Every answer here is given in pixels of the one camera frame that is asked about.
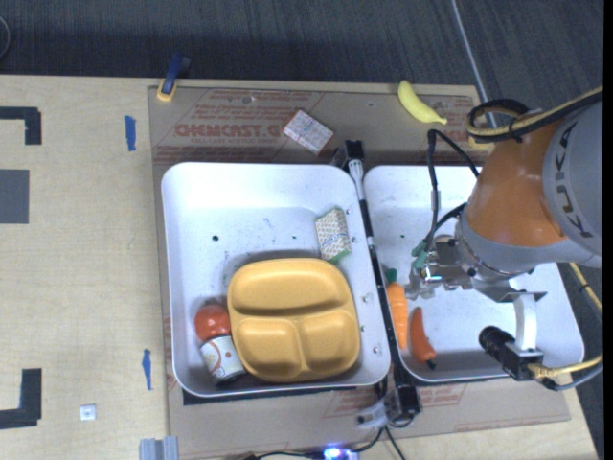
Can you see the white packet with red print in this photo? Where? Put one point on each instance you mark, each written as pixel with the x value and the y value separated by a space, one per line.
pixel 308 131

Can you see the thin black and white rod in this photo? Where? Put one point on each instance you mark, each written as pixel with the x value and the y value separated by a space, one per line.
pixel 368 228

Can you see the brown cardboard board red print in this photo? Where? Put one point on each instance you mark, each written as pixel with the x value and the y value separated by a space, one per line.
pixel 230 132

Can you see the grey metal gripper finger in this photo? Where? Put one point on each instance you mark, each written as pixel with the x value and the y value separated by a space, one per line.
pixel 415 286
pixel 431 290

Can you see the yellow banana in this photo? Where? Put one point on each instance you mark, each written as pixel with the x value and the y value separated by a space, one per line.
pixel 417 106

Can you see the white bottle with orange cap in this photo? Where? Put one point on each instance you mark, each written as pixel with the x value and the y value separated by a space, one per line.
pixel 218 340

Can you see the white and green packet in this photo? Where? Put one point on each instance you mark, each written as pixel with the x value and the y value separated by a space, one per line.
pixel 332 235

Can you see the black cylinder on white bracket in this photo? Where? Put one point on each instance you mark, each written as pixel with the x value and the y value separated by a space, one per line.
pixel 507 350

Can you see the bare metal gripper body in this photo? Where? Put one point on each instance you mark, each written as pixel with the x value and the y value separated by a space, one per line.
pixel 447 269

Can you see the orange divided plate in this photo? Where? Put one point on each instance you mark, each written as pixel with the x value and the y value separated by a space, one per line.
pixel 292 319

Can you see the orange carrot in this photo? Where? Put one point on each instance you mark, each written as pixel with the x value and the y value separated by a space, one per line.
pixel 398 309

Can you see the orange chilli pepper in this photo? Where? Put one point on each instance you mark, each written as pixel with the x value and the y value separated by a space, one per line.
pixel 421 340

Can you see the white plastic tray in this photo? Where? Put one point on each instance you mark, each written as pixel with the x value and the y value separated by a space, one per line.
pixel 239 218
pixel 469 324

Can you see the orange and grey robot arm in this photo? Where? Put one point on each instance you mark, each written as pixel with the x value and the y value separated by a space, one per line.
pixel 517 194

